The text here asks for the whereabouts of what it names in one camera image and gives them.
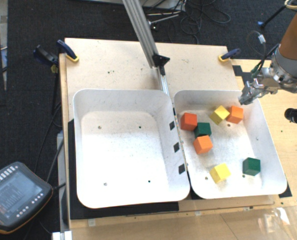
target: clamp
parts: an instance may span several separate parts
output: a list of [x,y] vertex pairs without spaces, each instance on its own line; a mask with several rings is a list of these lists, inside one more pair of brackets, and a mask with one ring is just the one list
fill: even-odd
[[224,62],[227,62],[229,59],[231,59],[233,56],[239,55],[240,53],[241,53],[241,49],[237,48],[225,53],[224,55],[218,56],[218,60],[224,63]]
[[[62,40],[57,40],[56,46],[59,48],[59,53],[66,53],[66,57],[77,63],[79,61],[79,57],[73,52],[73,50]],[[43,49],[43,47],[39,44],[33,51],[34,58],[41,64],[47,65],[50,67],[53,74],[55,74],[54,81],[54,90],[53,90],[53,102],[52,102],[52,116],[55,111],[55,103],[57,97],[57,90],[59,85],[59,58],[53,53],[48,53]]]

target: black clamp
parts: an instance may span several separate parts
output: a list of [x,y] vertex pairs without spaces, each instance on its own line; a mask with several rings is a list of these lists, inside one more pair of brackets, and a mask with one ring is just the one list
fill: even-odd
[[45,51],[41,45],[34,49],[33,55],[39,63],[49,66],[54,74],[59,72],[59,58],[53,53]]
[[160,74],[162,76],[165,76],[164,65],[170,61],[170,58],[162,56],[162,55],[158,55],[158,54],[154,54],[152,56],[152,58],[153,58],[155,67],[159,67]]

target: aluminum rail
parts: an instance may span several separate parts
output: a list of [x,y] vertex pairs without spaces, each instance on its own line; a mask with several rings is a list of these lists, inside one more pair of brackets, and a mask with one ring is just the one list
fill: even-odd
[[159,55],[157,46],[154,42],[149,22],[147,21],[140,0],[122,0],[126,8],[128,17],[133,25],[134,31],[144,51],[148,64],[151,68],[157,68],[157,74],[161,90],[170,95],[168,83],[165,75],[161,74],[160,66],[153,60],[154,55]]

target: wooden board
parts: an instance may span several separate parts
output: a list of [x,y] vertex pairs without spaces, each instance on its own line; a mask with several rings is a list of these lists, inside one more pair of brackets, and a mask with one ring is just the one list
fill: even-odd
[[[80,57],[80,61],[76,64],[66,60],[63,55],[59,58],[65,160],[68,164],[67,122],[73,119],[72,100],[77,90],[82,88],[158,89],[159,86],[157,74],[153,71],[154,69],[149,68],[138,42],[76,38],[67,38],[65,42]],[[165,66],[171,95],[179,90],[241,90],[243,82],[240,77],[234,76],[232,64],[240,65],[242,70],[247,72],[258,62],[231,60],[225,64],[219,63],[218,55],[227,52],[224,46],[167,43],[156,45],[161,55],[171,58]],[[297,94],[279,91],[276,95],[264,96],[260,103],[290,185],[292,197],[279,198],[278,195],[273,195],[214,200],[191,200],[188,197],[179,202],[180,212],[97,218],[96,224],[119,225],[131,223],[133,220],[138,221],[138,218],[141,218],[142,221],[155,221],[155,225],[158,226],[160,220],[195,216],[197,213],[219,215],[242,212],[245,207],[250,206],[254,209],[297,206],[297,125],[288,122],[284,117],[287,108],[297,109]],[[89,222],[86,219],[69,220],[69,227],[71,229],[87,228]]]

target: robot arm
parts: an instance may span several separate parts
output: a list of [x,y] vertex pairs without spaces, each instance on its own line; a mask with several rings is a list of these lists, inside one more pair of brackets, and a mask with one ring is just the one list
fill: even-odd
[[297,93],[297,13],[290,22],[279,46],[272,55],[269,67],[252,71],[253,82],[246,82],[241,105],[248,105],[256,98],[276,94],[279,89]]

